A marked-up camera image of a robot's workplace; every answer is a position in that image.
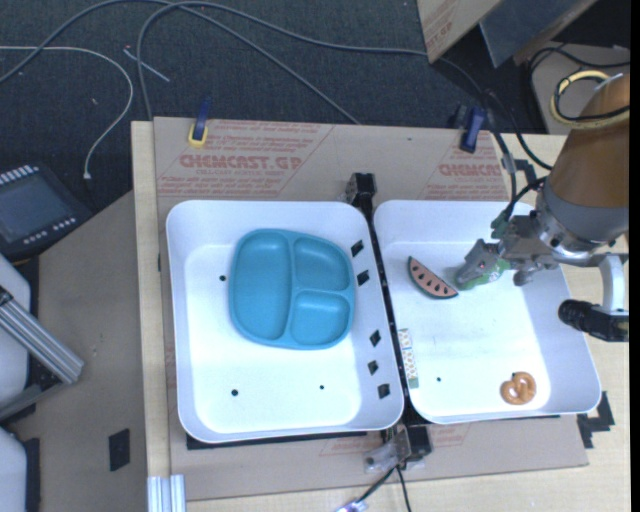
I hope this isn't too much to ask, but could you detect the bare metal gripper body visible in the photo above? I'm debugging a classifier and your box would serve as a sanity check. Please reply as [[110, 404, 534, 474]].
[[496, 212, 570, 273]]

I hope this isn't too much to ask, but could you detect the green toy vegetable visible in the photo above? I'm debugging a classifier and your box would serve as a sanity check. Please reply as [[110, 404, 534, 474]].
[[458, 266, 507, 293]]

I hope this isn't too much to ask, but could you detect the red watermelon slice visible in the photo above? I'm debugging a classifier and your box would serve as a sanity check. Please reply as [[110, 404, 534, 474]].
[[406, 255, 460, 301]]

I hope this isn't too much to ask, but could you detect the white plastic tray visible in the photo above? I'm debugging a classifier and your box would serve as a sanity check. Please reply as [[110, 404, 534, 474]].
[[165, 199, 406, 445], [372, 199, 603, 426]]

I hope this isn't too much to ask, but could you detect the thin black rod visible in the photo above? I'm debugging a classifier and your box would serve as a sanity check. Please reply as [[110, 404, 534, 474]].
[[360, 193, 407, 432]]

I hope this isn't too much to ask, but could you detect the orange pretzel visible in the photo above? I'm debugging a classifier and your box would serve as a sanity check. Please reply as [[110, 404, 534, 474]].
[[500, 371, 538, 406]]

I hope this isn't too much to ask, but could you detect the white patterned packet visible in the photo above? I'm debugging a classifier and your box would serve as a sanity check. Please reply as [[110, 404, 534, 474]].
[[399, 328, 421, 390]]

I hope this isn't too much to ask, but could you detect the blue divided plate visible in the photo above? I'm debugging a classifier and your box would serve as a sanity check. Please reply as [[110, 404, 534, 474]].
[[228, 228, 357, 351]]

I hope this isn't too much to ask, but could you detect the brown cardboard board red print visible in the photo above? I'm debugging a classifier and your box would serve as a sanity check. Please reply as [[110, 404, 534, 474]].
[[152, 116, 591, 503]]

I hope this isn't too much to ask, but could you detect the black cylinder on white bracket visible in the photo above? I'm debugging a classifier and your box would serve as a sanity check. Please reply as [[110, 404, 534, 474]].
[[557, 252, 630, 343]]

